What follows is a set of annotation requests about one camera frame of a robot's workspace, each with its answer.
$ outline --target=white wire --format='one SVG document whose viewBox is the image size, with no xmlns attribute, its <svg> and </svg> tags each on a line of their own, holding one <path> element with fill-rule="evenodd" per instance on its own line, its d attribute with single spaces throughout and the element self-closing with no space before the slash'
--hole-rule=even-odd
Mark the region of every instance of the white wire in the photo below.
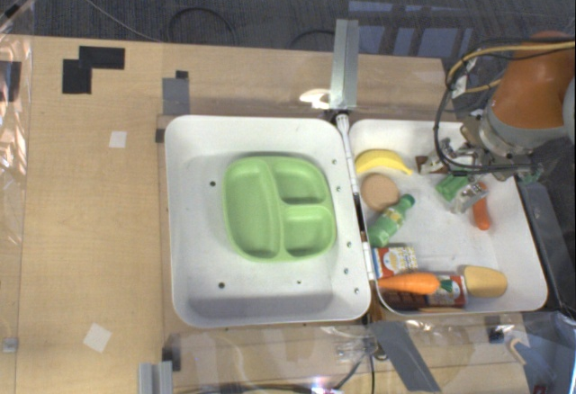
<svg viewBox="0 0 576 394">
<path fill-rule="evenodd" d="M 94 9 L 96 9 L 98 12 L 102 13 L 103 15 L 105 15 L 106 17 L 110 18 L 113 22 L 118 23 L 122 28 L 127 29 L 130 32 L 133 32 L 134 34 L 136 34 L 137 36 L 140 36 L 141 38 L 144 38 L 146 40 L 152 40 L 154 42 L 162 42 L 162 40 L 159 39 L 154 39 L 146 34 L 144 34 L 143 32 L 137 31 L 134 28 L 131 28 L 130 26 L 128 26 L 126 23 L 121 22 L 120 20 L 118 20 L 118 18 L 116 18 L 113 15 L 110 15 L 108 12 L 106 12 L 102 7 L 100 7 L 99 5 L 95 4 L 93 1 L 91 0 L 85 0 L 89 5 L 91 5 Z"/>
</svg>

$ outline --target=yellow banana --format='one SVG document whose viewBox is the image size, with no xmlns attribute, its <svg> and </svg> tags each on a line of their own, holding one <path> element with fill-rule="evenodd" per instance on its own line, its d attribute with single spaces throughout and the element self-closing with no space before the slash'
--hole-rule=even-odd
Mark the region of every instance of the yellow banana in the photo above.
<svg viewBox="0 0 576 394">
<path fill-rule="evenodd" d="M 356 158 L 355 166 L 358 174 L 379 166 L 395 168 L 407 175 L 412 174 L 412 171 L 402 162 L 401 157 L 389 149 L 370 149 L 365 151 Z"/>
</svg>

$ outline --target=orange carrot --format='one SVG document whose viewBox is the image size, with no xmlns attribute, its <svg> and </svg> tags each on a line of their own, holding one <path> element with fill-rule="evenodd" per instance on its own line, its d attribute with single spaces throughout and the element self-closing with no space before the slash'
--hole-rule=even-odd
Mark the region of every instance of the orange carrot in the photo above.
<svg viewBox="0 0 576 394">
<path fill-rule="evenodd" d="M 486 184 L 480 182 L 479 185 L 483 190 L 486 190 Z M 486 231 L 490 228 L 490 217 L 488 216 L 488 205 L 485 197 L 482 197 L 472 206 L 472 213 L 478 229 Z"/>
<path fill-rule="evenodd" d="M 386 290 L 428 295 L 440 287 L 440 281 L 432 273 L 408 273 L 380 278 L 378 286 Z"/>
</svg>

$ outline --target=wooden surface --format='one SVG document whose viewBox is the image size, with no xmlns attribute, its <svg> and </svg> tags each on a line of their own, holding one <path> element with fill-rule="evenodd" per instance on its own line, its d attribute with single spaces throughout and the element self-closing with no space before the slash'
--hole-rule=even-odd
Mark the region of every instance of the wooden surface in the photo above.
<svg viewBox="0 0 576 394">
<path fill-rule="evenodd" d="M 126 68 L 94 70 L 91 95 L 63 95 L 62 59 L 77 58 L 83 44 L 124 47 Z M 189 71 L 193 112 L 302 115 L 306 110 L 297 98 L 311 88 L 328 88 L 331 55 L 37 38 L 16 361 L 19 394 L 132 394 L 138 364 L 160 359 L 169 300 L 162 286 L 160 162 L 154 138 L 161 79 L 174 77 L 177 69 Z M 364 112 L 376 105 L 386 117 L 430 119 L 444 88 L 442 76 L 434 59 L 361 56 L 360 103 L 372 105 Z M 126 148 L 108 147 L 115 130 L 127 132 Z M 442 318 L 435 322 L 440 325 Z M 83 344 L 93 323 L 112 332 L 102 353 Z M 202 363 L 175 377 L 187 378 L 182 386 L 213 376 L 238 381 L 242 372 L 249 378 L 266 376 L 261 374 L 266 366 L 297 377 L 282 368 L 284 361 L 310 368 L 310 361 L 327 357 L 327 351 L 335 357 L 333 340 L 321 343 L 319 327 L 272 331 L 277 341 L 268 335 L 258 341 L 241 331 L 218 339 L 190 329 L 183 334 L 183 348 Z M 422 336 L 419 341 L 417 335 L 423 334 L 418 331 L 414 338 L 445 392 L 523 392 L 520 365 L 505 347 L 489 345 L 482 331 L 480 319 L 465 330 L 464 340 Z M 229 367 L 210 365 L 212 360 L 227 360 Z M 389 362 L 377 368 L 376 392 L 404 392 Z M 494 376 L 498 373 L 504 384 Z M 479 381 L 485 390 L 475 388 Z M 367 392 L 369 384 L 364 367 L 346 392 Z"/>
</svg>

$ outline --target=white tray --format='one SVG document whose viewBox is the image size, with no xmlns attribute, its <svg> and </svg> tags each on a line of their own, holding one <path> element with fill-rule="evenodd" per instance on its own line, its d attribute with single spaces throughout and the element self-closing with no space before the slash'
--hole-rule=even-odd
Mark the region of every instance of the white tray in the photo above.
<svg viewBox="0 0 576 394">
<path fill-rule="evenodd" d="M 352 320 L 370 304 L 364 253 L 342 139 L 314 119 L 182 116 L 166 129 L 172 293 L 194 327 Z M 255 154 L 308 159 L 327 177 L 335 245 L 317 257 L 263 263 L 227 238 L 221 182 L 230 163 Z"/>
<path fill-rule="evenodd" d="M 365 120 L 350 130 L 356 156 L 367 149 L 390 149 L 414 170 L 412 175 L 405 175 L 390 168 L 374 169 L 389 176 L 400 193 L 411 193 L 416 199 L 391 244 L 413 246 L 422 270 L 456 272 L 460 266 L 474 264 L 506 274 L 508 289 L 503 296 L 497 299 L 470 297 L 465 312 L 502 313 L 541 308 L 547 296 L 546 281 L 514 180 L 499 182 L 491 175 L 484 180 L 490 191 L 488 231 L 475 227 L 471 210 L 465 214 L 451 213 L 435 190 L 444 175 L 419 175 L 414 159 L 434 149 L 432 126 L 433 123 L 427 121 Z M 440 129 L 441 137 L 449 137 L 454 147 L 464 142 L 459 127 L 458 123 L 443 123 Z M 364 176 L 359 175 L 360 182 Z M 363 209 L 370 224 L 377 215 L 364 204 Z"/>
</svg>

